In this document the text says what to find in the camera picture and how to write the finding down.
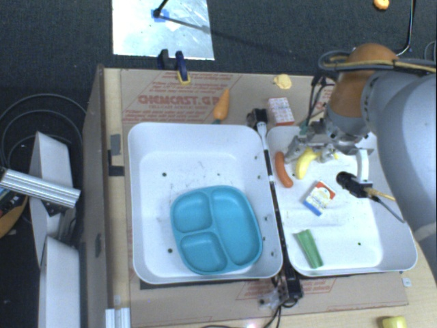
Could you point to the white plastic tray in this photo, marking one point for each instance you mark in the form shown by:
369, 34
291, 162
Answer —
345, 238
191, 162

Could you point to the yellow banana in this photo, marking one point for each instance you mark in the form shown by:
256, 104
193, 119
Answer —
302, 166

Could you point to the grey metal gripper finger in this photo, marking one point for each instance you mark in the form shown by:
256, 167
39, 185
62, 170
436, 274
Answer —
327, 154
294, 151

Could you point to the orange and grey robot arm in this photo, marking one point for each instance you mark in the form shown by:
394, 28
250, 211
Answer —
403, 121

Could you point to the blue white yellow packet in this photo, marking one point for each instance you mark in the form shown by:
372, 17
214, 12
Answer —
319, 198

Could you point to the brown cardboard board red print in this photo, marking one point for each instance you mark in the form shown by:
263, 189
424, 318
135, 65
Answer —
191, 97

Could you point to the yellow rounded block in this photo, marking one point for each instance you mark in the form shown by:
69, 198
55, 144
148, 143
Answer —
393, 322

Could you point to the black cylinder on white bracket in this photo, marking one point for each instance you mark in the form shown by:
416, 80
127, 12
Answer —
351, 183

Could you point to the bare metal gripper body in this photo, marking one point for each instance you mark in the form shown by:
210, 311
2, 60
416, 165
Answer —
327, 138

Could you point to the yellow lumpy toy food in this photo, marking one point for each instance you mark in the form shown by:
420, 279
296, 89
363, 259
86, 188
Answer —
283, 81

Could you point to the red sausage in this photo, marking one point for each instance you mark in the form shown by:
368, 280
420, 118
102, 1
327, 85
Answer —
283, 171

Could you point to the orange carrot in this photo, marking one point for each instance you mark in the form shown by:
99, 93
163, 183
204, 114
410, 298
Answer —
222, 106

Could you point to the green celery stick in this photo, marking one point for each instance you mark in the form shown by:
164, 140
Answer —
309, 248

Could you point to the white and red carton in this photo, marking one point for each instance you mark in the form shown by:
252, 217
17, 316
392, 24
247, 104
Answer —
280, 111

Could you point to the thin black and white rod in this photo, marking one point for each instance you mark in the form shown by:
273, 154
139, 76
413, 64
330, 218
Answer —
273, 190

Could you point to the blue divided plate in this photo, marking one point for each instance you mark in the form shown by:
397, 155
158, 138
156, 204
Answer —
215, 231

